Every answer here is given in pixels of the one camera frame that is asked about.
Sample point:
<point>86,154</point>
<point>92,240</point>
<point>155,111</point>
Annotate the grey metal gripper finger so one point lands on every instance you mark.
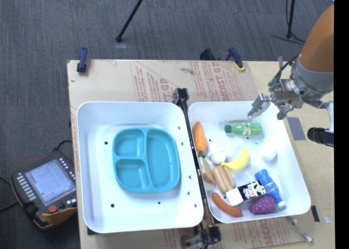
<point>259,106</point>
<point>285,111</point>

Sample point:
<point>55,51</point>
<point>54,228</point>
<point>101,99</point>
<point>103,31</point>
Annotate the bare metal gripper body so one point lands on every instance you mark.
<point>289,96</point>

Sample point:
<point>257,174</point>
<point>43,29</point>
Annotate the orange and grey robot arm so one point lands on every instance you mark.
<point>317,48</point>

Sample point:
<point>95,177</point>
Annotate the green plastic bottle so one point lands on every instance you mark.
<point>245,129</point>

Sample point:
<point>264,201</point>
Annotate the white egg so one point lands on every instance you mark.
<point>268,152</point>

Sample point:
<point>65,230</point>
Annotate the yellow banana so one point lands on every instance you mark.
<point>240,162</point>

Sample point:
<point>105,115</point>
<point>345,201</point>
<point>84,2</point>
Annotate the white lumpy toy food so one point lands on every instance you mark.
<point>217,153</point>

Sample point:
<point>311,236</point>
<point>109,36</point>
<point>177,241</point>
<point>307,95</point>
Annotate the white plastic tray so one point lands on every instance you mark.
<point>95,160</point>
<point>289,177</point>

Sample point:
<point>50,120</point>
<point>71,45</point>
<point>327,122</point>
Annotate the orange carrot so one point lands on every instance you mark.
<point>199,138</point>

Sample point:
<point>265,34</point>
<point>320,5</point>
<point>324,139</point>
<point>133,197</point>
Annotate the blue plastic bottle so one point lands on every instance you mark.
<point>270,185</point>

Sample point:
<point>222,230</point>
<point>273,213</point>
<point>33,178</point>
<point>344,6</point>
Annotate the tan hot dog bun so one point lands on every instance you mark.
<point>223,178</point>

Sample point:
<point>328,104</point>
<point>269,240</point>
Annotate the thin black and white rod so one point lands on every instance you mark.
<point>197,160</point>

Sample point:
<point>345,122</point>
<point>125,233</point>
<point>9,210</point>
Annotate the tan bread slice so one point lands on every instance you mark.
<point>206,171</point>

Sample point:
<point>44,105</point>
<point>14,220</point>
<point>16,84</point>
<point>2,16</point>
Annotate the black and white floral carton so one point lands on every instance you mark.
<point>249,192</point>

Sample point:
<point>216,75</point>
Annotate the purple grapes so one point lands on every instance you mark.
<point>262,205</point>

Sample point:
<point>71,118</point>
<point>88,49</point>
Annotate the orange sausage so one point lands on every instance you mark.
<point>225,206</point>

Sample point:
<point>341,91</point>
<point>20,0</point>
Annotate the brown cardboard board red print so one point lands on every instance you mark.
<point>152,81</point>

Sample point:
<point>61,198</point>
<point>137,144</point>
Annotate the blue divided plate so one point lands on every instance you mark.
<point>161,157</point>

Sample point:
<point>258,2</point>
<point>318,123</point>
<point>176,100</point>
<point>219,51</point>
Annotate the black cylinder on white bracket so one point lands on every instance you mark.
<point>321,136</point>

